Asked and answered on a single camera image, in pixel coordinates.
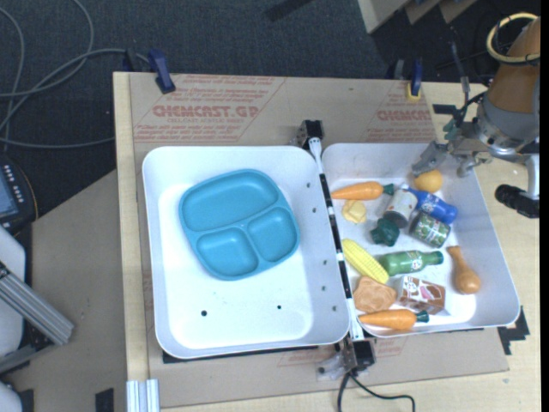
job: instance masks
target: plastic toy vegetable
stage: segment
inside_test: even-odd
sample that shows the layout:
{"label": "plastic toy vegetable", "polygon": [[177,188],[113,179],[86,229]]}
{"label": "plastic toy vegetable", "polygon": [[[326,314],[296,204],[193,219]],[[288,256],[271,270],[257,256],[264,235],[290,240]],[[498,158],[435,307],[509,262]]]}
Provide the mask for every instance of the plastic toy vegetable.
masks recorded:
{"label": "plastic toy vegetable", "polygon": [[464,294],[477,293],[480,290],[480,278],[465,262],[462,249],[458,245],[453,245],[446,250],[455,264],[455,287]]}
{"label": "plastic toy vegetable", "polygon": [[377,227],[370,231],[370,235],[374,243],[385,244],[389,247],[395,245],[400,234],[401,230],[398,226],[386,218],[380,218],[377,220]]}
{"label": "plastic toy vegetable", "polygon": [[332,198],[342,198],[346,200],[374,200],[382,194],[393,195],[395,191],[394,185],[383,186],[377,181],[361,182],[355,185],[349,185],[344,188],[332,192]]}
{"label": "plastic toy vegetable", "polygon": [[389,274],[381,264],[360,245],[352,239],[344,239],[341,242],[345,259],[363,276],[369,276],[377,282],[384,284],[389,279]]}
{"label": "plastic toy vegetable", "polygon": [[392,328],[393,330],[409,330],[416,322],[429,322],[429,314],[426,311],[414,313],[406,308],[397,310],[384,310],[359,316],[363,324]]}

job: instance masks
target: yellow toy cheese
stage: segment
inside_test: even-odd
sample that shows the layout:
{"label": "yellow toy cheese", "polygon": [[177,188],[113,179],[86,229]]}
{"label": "yellow toy cheese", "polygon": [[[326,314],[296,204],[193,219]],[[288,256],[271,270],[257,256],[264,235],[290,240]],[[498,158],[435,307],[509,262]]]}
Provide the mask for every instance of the yellow toy cheese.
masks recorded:
{"label": "yellow toy cheese", "polygon": [[343,217],[353,223],[366,221],[366,206],[359,200],[347,200],[341,210]]}

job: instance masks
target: green bottle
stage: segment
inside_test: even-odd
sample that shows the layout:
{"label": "green bottle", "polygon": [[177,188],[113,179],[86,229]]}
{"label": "green bottle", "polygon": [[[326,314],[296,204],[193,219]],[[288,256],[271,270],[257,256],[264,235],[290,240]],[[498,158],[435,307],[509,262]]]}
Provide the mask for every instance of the green bottle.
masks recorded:
{"label": "green bottle", "polygon": [[387,253],[377,260],[389,276],[403,273],[413,273],[424,269],[428,265],[439,265],[444,256],[440,251],[399,251]]}

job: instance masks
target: green toy can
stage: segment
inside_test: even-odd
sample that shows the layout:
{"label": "green toy can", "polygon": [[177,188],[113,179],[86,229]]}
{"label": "green toy can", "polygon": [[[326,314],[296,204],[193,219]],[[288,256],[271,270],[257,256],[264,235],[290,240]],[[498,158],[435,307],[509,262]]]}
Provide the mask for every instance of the green toy can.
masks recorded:
{"label": "green toy can", "polygon": [[435,247],[441,247],[444,244],[450,231],[449,225],[423,212],[420,212],[410,225],[410,235]]}

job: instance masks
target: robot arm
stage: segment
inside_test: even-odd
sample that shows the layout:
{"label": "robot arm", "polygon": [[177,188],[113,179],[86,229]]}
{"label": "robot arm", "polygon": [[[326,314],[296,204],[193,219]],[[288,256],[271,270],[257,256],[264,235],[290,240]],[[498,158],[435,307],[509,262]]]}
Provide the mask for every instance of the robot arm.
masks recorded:
{"label": "robot arm", "polygon": [[[498,30],[521,18],[530,23],[508,53],[500,54],[492,45]],[[486,47],[500,62],[492,84],[461,110],[453,109],[454,118],[444,127],[448,142],[432,142],[413,165],[414,175],[434,169],[446,155],[460,162],[460,177],[493,157],[520,163],[528,169],[528,190],[500,185],[496,199],[529,218],[540,217],[540,38],[541,18],[525,13],[507,17],[491,30]],[[474,102],[478,102],[476,117],[464,122],[463,113]]]}

